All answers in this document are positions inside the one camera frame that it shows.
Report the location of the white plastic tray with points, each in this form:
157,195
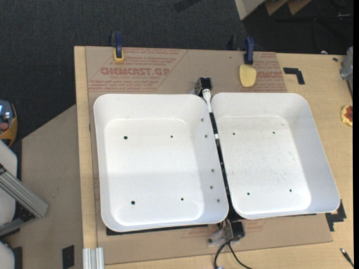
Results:
157,161
269,155

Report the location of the thin black and white rod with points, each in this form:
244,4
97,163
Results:
218,143

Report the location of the brown cardboard board red print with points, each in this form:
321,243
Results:
174,66

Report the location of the yellow and red pizza slice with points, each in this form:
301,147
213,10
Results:
347,115

